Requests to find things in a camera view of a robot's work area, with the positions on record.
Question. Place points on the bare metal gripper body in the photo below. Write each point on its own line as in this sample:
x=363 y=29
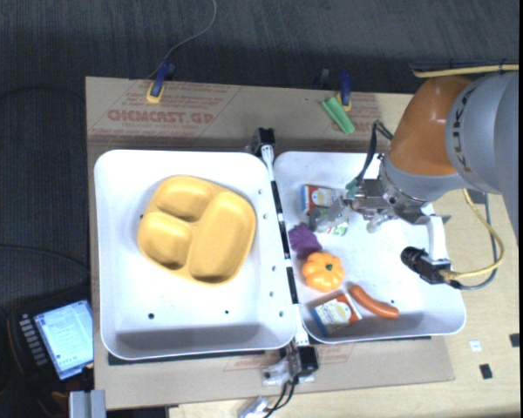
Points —
x=377 y=198

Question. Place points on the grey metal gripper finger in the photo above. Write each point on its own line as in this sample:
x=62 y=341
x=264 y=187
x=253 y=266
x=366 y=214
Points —
x=319 y=219
x=342 y=205

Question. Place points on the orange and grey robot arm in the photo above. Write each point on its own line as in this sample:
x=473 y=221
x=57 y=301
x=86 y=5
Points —
x=423 y=137

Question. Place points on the white green and red packet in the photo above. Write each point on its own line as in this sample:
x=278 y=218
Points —
x=339 y=229

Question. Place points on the orange and white carton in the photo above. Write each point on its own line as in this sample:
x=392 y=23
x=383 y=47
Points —
x=318 y=196

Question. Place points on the purple grapes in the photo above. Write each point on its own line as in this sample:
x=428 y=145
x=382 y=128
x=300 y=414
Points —
x=303 y=240

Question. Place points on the thin black and white rod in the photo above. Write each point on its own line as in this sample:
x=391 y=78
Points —
x=282 y=220

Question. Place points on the orange pumpkin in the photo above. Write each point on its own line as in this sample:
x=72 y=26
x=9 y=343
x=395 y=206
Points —
x=322 y=272

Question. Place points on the white plastic tray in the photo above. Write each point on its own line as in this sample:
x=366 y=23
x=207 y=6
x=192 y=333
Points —
x=388 y=272
x=126 y=277

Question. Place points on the yellow and blue carton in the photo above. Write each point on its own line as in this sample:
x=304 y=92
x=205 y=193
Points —
x=335 y=314

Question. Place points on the orange sausage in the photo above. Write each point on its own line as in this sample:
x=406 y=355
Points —
x=372 y=305

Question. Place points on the yellow divided plate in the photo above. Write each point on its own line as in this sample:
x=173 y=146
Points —
x=218 y=233

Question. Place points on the brown cardboard board red print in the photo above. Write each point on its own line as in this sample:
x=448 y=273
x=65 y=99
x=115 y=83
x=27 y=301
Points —
x=178 y=116

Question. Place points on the black cylinder on white bracket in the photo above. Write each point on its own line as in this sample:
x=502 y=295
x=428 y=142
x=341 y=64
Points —
x=427 y=264

